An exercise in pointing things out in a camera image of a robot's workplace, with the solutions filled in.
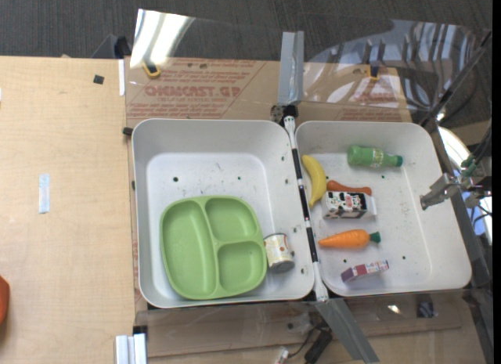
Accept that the orange carrot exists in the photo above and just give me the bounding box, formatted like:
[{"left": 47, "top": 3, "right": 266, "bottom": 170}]
[{"left": 317, "top": 229, "right": 382, "bottom": 249}]

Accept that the thin black and white rod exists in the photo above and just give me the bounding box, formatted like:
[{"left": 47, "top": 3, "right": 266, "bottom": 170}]
[{"left": 282, "top": 115, "right": 329, "bottom": 303}]

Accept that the small white patterned can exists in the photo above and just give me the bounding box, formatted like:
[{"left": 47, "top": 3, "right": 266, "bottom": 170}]
[{"left": 263, "top": 232, "right": 296, "bottom": 275}]

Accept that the orange sausage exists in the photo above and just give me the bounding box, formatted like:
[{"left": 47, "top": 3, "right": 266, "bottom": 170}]
[{"left": 326, "top": 180, "right": 373, "bottom": 196}]

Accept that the purple and pink carton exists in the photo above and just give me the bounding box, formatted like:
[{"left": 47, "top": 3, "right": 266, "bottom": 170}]
[{"left": 340, "top": 259, "right": 391, "bottom": 283}]

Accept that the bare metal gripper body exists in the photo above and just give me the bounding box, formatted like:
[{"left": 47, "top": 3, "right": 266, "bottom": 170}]
[{"left": 456, "top": 175, "right": 492, "bottom": 201}]

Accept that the white plastic tray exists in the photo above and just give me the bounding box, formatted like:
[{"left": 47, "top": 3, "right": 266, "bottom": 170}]
[
  {"left": 131, "top": 118, "right": 316, "bottom": 309},
  {"left": 295, "top": 121, "right": 474, "bottom": 298}
]

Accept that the white cow print carton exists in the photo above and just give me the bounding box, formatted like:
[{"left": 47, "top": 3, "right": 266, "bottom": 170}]
[{"left": 320, "top": 190, "right": 378, "bottom": 221}]

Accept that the green bottle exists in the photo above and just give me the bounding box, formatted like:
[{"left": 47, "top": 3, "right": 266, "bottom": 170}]
[{"left": 346, "top": 144, "right": 404, "bottom": 171}]

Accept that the brown cardboard board red print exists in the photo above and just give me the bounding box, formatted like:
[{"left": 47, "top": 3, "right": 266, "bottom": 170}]
[{"left": 124, "top": 56, "right": 486, "bottom": 359}]

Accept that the green divided plate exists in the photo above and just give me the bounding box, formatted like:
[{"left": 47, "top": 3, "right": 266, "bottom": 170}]
[{"left": 159, "top": 195, "right": 269, "bottom": 301}]

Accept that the yellow banana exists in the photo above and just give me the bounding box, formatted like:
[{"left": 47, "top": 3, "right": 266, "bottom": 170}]
[{"left": 301, "top": 153, "right": 327, "bottom": 210}]

